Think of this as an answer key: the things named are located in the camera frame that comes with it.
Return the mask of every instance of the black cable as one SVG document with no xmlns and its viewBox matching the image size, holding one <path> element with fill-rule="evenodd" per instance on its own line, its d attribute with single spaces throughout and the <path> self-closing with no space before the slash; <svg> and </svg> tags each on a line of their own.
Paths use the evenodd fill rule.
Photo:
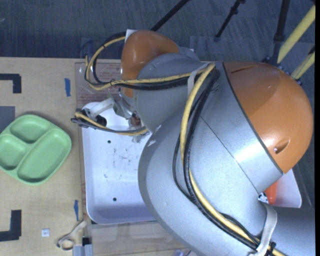
<svg viewBox="0 0 320 256">
<path fill-rule="evenodd" d="M 272 256 L 272 255 L 273 255 L 273 251 L 274 251 L 276 245 L 277 245 L 277 244 L 276 244 L 275 242 L 271 242 L 271 243 L 270 243 L 271 249 L 266 251 L 265 256 Z"/>
<path fill-rule="evenodd" d="M 240 227 L 248 237 L 251 238 L 251 240 L 255 243 L 256 246 L 259 245 L 259 241 L 257 240 L 256 237 L 254 237 L 239 221 L 237 221 L 235 218 L 231 217 L 228 214 L 225 213 L 221 213 L 226 219 L 228 219 L 229 221 L 233 222 L 234 224 L 236 224 L 238 227 Z"/>
<path fill-rule="evenodd" d="M 165 24 L 173 15 L 176 14 L 190 0 L 181 0 L 178 2 L 162 19 L 160 19 L 150 30 L 157 31 Z"/>
<path fill-rule="evenodd" d="M 126 32 L 119 32 L 119 33 L 116 33 L 116 34 L 113 34 L 113 35 L 111 35 L 111 36 L 109 36 L 105 41 L 104 41 L 104 43 L 100 46 L 100 47 L 104 47 L 104 48 L 106 48 L 105 47 L 105 44 L 106 43 L 108 43 L 108 42 L 110 42 L 110 41 L 112 41 L 112 40 L 114 40 L 114 39 L 118 39 L 118 38 L 122 38 L 122 37 L 125 37 L 126 36 Z M 97 59 L 98 59 L 98 56 L 100 55 L 100 53 L 96 56 L 96 58 L 94 59 L 94 61 L 93 61 L 93 64 L 92 64 L 92 74 L 93 74 L 93 77 L 94 77 L 94 79 L 97 81 L 96 83 L 91 83 L 91 81 L 89 80 L 89 77 L 86 77 L 86 72 L 84 73 L 84 79 L 87 81 L 87 82 L 89 82 L 89 83 L 91 83 L 92 85 L 94 85 L 94 86 L 101 86 L 101 85 L 105 85 L 106 83 L 105 82 L 102 82 L 99 78 L 98 78 L 98 76 L 97 76 L 97 73 L 96 73 L 96 64 L 97 64 Z"/>
<path fill-rule="evenodd" d="M 71 118 L 71 122 L 79 125 L 80 127 L 82 128 L 93 128 L 95 130 L 100 130 L 100 131 L 104 131 L 104 132 L 108 132 L 108 133 L 115 133 L 115 134 L 132 134 L 132 135 L 135 135 L 136 133 L 139 133 L 143 130 L 145 130 L 146 128 L 145 127 L 142 127 L 142 128 L 139 128 L 139 129 L 136 129 L 136 130 L 112 130 L 112 129 L 104 129 L 104 128 L 101 128 L 101 127 L 98 127 L 98 126 L 95 126 L 93 123 L 89 123 L 85 120 L 79 120 L 77 118 Z"/>
<path fill-rule="evenodd" d="M 233 231 L 229 227 L 226 227 L 223 223 L 221 223 L 221 221 L 219 221 L 218 219 L 216 219 L 215 217 L 212 216 L 212 214 L 199 201 L 199 199 L 194 191 L 194 188 L 192 186 L 192 183 L 191 183 L 191 177 L 190 177 L 190 172 L 189 172 L 189 163 L 190 163 L 190 153 L 191 153 L 192 140 L 194 137 L 196 125 L 197 125 L 198 120 L 200 118 L 200 113 L 206 103 L 207 98 L 209 97 L 209 95 L 211 93 L 212 87 L 213 87 L 216 79 L 217 78 L 215 76 L 213 76 L 213 79 L 208 83 L 207 87 L 205 88 L 205 90 L 203 92 L 204 93 L 203 97 L 199 101 L 199 103 L 196 107 L 195 113 L 193 115 L 193 118 L 191 120 L 189 132 L 188 132 L 187 138 L 186 138 L 185 150 L 183 153 L 183 155 L 184 155 L 184 158 L 183 158 L 184 180 L 185 180 L 186 187 L 188 189 L 189 195 L 190 195 L 193 203 L 198 207 L 198 209 L 202 212 L 202 214 L 204 216 L 206 216 L 218 228 L 220 228 L 221 230 L 223 230 L 224 232 L 226 232 L 227 234 L 229 234 L 233 238 L 237 239 L 238 241 L 240 241 L 244 245 L 248 246 L 249 248 L 256 250 L 256 245 L 254 243 L 248 241 L 247 239 L 245 239 L 242 236 L 239 236 L 235 231 Z"/>
<path fill-rule="evenodd" d="M 177 78 L 172 81 L 162 81 L 157 82 L 156 84 L 153 83 L 139 83 L 138 85 L 131 85 L 126 83 L 118 83 L 114 86 L 124 87 L 124 88 L 130 88 L 133 90 L 141 90 L 141 91 L 158 91 L 158 90 L 164 90 L 164 89 L 171 89 L 175 87 L 185 86 L 188 82 L 189 76 Z"/>
<path fill-rule="evenodd" d="M 199 100 L 202 99 L 203 97 L 203 92 L 201 93 L 200 97 L 195 101 L 194 105 L 192 106 L 191 110 L 190 110 L 190 116 L 189 119 L 192 115 L 192 113 L 194 112 L 196 106 L 198 105 Z M 192 201 L 192 198 L 182 189 L 182 187 L 180 186 L 178 180 L 177 180 L 177 172 L 176 172 L 176 165 L 177 165 L 177 156 L 178 156 L 178 152 L 179 152 L 179 147 L 180 147 L 180 134 L 178 136 L 178 139 L 176 141 L 175 144 L 175 148 L 174 148 L 174 153 L 173 153 L 173 161 L 172 161 L 172 175 L 173 175 L 173 180 L 175 185 L 178 187 L 178 189 L 186 196 L 186 198 L 189 199 L 189 201 Z"/>
</svg>

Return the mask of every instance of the white tray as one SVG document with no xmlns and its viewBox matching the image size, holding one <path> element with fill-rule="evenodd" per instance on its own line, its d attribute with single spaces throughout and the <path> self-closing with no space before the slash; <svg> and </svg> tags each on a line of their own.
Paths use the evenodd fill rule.
<svg viewBox="0 0 320 256">
<path fill-rule="evenodd" d="M 107 112 L 112 116 L 112 120 L 107 117 L 108 127 L 126 130 L 126 120 L 114 116 L 112 109 Z M 140 155 L 149 137 L 147 135 L 139 143 L 134 143 L 132 136 L 82 128 L 86 208 L 95 223 L 155 220 L 138 185 Z"/>
</svg>

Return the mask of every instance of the wooden board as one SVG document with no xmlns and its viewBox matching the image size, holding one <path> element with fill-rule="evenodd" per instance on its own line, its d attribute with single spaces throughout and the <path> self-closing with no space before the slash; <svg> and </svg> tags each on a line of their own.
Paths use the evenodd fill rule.
<svg viewBox="0 0 320 256">
<path fill-rule="evenodd" d="M 13 93 L 11 81 L 0 81 L 0 106 L 15 106 L 15 117 L 39 115 L 69 134 L 71 151 L 60 169 L 41 185 L 27 185 L 0 170 L 0 231 L 10 228 L 11 210 L 22 211 L 19 240 L 0 242 L 0 255 L 72 255 L 56 247 L 61 236 L 82 218 L 78 126 L 70 119 L 76 109 L 75 62 L 78 59 L 0 58 L 0 74 L 20 74 L 22 93 Z M 65 79 L 70 82 L 67 96 Z M 50 236 L 42 237 L 42 229 Z M 76 237 L 81 242 L 81 233 Z"/>
<path fill-rule="evenodd" d="M 173 256 L 175 250 L 188 251 L 156 221 L 111 225 L 95 224 L 92 225 L 91 233 L 95 256 L 127 254 Z"/>
</svg>

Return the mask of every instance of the green plate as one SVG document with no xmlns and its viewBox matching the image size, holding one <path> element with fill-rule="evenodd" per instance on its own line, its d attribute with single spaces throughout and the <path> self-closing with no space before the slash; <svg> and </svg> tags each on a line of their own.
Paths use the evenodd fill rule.
<svg viewBox="0 0 320 256">
<path fill-rule="evenodd" d="M 69 135 L 55 124 L 22 115 L 0 134 L 0 168 L 25 184 L 39 185 L 60 168 L 71 146 Z"/>
</svg>

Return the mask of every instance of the yellow cable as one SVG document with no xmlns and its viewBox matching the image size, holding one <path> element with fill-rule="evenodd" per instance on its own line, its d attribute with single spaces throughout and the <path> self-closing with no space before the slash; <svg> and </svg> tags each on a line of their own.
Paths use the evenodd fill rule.
<svg viewBox="0 0 320 256">
<path fill-rule="evenodd" d="M 117 132 L 116 130 L 112 130 L 108 127 L 105 127 L 103 125 L 101 125 L 100 123 L 97 123 L 95 121 L 93 121 L 92 119 L 90 119 L 89 117 L 87 117 L 86 115 L 82 114 L 81 112 L 76 112 L 74 114 L 74 116 L 78 119 L 78 118 L 81 118 L 81 119 L 84 119 L 86 120 L 87 122 L 99 127 L 99 128 L 102 128 L 104 130 L 109 130 L 109 131 L 112 131 L 112 132 L 115 132 L 116 134 L 119 134 L 119 135 L 128 135 L 128 136 L 135 136 L 135 135 L 140 135 L 140 134 L 144 134 L 146 133 L 148 130 L 147 129 L 144 129 L 144 130 L 141 130 L 141 131 L 138 131 L 138 132 L 132 132 L 132 133 L 123 133 L 123 132 Z"/>
<path fill-rule="evenodd" d="M 204 71 L 205 69 L 201 69 L 199 70 L 197 73 L 200 74 Z M 160 78 L 146 78 L 146 79 L 120 79 L 120 80 L 113 80 L 111 82 L 107 82 L 106 84 L 102 85 L 102 86 L 96 86 L 93 85 L 91 83 L 89 83 L 89 86 L 96 90 L 96 91 L 101 91 L 104 89 L 107 89 L 111 86 L 116 86 L 118 84 L 127 84 L 127 85 L 131 85 L 131 84 L 143 84 L 143 83 L 150 83 L 150 84 L 155 84 L 155 83 L 162 83 L 162 82 L 168 82 L 168 81 L 173 81 L 176 79 L 180 79 L 180 78 L 186 78 L 189 77 L 191 75 L 190 73 L 184 73 L 184 74 L 177 74 L 177 75 L 172 75 L 172 76 L 167 76 L 167 77 L 160 77 Z"/>
<path fill-rule="evenodd" d="M 201 85 L 203 84 L 203 82 L 205 81 L 205 79 L 207 78 L 207 76 L 209 75 L 209 73 L 215 68 L 215 64 L 214 63 L 210 63 L 202 72 L 202 74 L 199 76 L 199 78 L 197 79 L 197 81 L 194 83 L 194 86 L 190 92 L 190 95 L 186 101 L 185 104 L 185 108 L 184 108 L 184 112 L 183 112 L 183 118 L 181 121 L 181 130 L 180 130 L 180 141 L 182 143 L 180 143 L 180 154 L 181 154 L 181 158 L 183 159 L 183 154 L 185 152 L 185 138 L 186 138 L 186 134 L 187 134 L 187 128 L 188 128 L 188 118 L 190 115 L 190 111 L 191 111 L 191 107 L 192 104 L 195 100 L 195 97 L 197 95 L 197 92 L 199 91 Z"/>
<path fill-rule="evenodd" d="M 204 80 L 207 78 L 209 73 L 215 68 L 214 63 L 210 63 L 205 71 L 200 75 L 196 83 L 194 84 L 194 87 L 192 88 L 190 95 L 187 99 L 187 102 L 185 104 L 185 108 L 183 111 L 183 116 L 182 116 L 182 121 L 181 121 L 181 128 L 180 128 L 180 154 L 181 154 L 181 161 L 182 163 L 184 162 L 184 152 L 185 152 L 185 147 L 186 147 L 186 135 L 187 135 L 187 129 L 188 129 L 188 120 L 191 112 L 191 108 L 193 105 L 193 102 L 196 98 L 197 92 L 199 91 L 201 85 L 203 84 Z M 221 223 L 223 223 L 225 226 L 233 230 L 235 233 L 238 235 L 242 236 L 243 238 L 247 239 L 250 242 L 253 242 L 252 239 L 236 224 L 233 222 L 229 221 L 226 219 L 220 212 L 218 212 L 209 202 L 208 200 L 203 196 L 203 194 L 200 192 L 197 184 L 195 183 L 192 172 L 190 172 L 190 179 L 192 183 L 192 187 L 194 189 L 194 192 L 201 202 L 201 204 L 216 218 L 218 219 Z M 285 256 L 278 250 L 274 249 L 272 254 L 274 256 Z"/>
<path fill-rule="evenodd" d="M 106 42 L 105 44 L 103 44 L 102 46 L 100 46 L 100 48 L 98 48 L 98 50 L 95 51 L 95 53 L 93 54 L 92 58 L 90 59 L 88 65 L 87 65 L 87 68 L 86 68 L 86 70 L 85 70 L 85 77 L 86 77 L 88 80 L 89 80 L 89 77 L 90 77 L 90 69 L 91 69 L 91 67 L 93 66 L 94 61 L 95 61 L 95 59 L 98 57 L 98 55 L 99 55 L 106 47 L 108 47 L 109 45 L 112 45 L 113 43 L 122 41 L 122 40 L 124 40 L 125 38 L 126 38 L 125 36 L 122 36 L 122 37 L 119 37 L 119 38 L 110 40 L 110 41 Z"/>
<path fill-rule="evenodd" d="M 88 62 L 88 57 L 86 56 L 85 58 L 85 63 L 86 63 L 86 70 L 85 70 L 85 77 L 86 79 L 89 81 L 90 80 L 90 69 L 92 68 L 95 59 L 98 57 L 98 55 L 109 45 L 116 43 L 118 41 L 124 40 L 126 37 L 122 36 L 113 40 L 110 40 L 108 42 L 106 42 L 105 44 L 103 44 L 100 48 L 98 48 L 98 50 L 96 50 L 96 52 L 93 54 L 92 58 L 90 59 L 90 61 Z M 199 70 L 197 73 L 200 74 L 204 71 L 205 69 L 201 69 Z M 111 86 L 116 86 L 117 84 L 142 84 L 142 83 L 161 83 L 161 82 L 168 82 L 168 81 L 173 81 L 176 79 L 180 79 L 180 78 L 185 78 L 185 77 L 189 77 L 191 75 L 190 73 L 185 73 L 185 74 L 179 74 L 179 75 L 172 75 L 172 76 L 168 76 L 168 77 L 160 77 L 160 78 L 149 78 L 149 79 L 119 79 L 119 80 L 113 80 L 111 82 L 107 82 L 102 86 L 96 86 L 92 83 L 89 82 L 89 86 L 96 90 L 96 91 L 101 91 L 104 90 L 106 88 L 109 88 Z"/>
</svg>

